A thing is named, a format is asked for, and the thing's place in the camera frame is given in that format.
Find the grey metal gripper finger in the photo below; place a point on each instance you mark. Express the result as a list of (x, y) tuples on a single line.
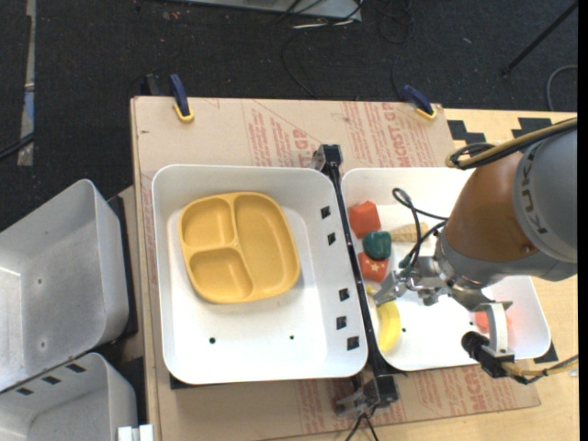
[(389, 290), (433, 297)]

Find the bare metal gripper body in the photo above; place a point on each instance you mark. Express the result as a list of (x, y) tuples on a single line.
[(429, 271)]

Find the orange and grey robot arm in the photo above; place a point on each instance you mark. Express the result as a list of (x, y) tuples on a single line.
[(496, 209)]

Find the yellow banana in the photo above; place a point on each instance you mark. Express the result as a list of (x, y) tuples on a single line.
[(389, 326)]

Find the white plastic tray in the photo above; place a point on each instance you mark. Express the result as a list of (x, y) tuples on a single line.
[(257, 338), (436, 338), (82, 402), (59, 283)]

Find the beige waffle cone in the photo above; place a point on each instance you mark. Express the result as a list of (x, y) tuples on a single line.
[(406, 233)]

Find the green pepper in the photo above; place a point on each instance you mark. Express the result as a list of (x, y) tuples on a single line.
[(376, 245)]

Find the thin black rod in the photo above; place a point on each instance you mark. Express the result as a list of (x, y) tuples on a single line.
[(356, 255)]

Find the small orange red toy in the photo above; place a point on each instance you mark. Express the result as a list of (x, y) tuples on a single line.
[(481, 322)]

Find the orange red block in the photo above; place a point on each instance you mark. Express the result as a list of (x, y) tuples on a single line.
[(364, 218)]

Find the yellow divided plate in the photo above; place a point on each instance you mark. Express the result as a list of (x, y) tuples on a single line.
[(239, 246)]

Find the brown cardboard board, red print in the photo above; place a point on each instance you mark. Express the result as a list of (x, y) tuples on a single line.
[(257, 127)]

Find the black cylinder on white bracket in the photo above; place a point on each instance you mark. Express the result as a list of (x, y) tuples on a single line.
[(497, 326)]

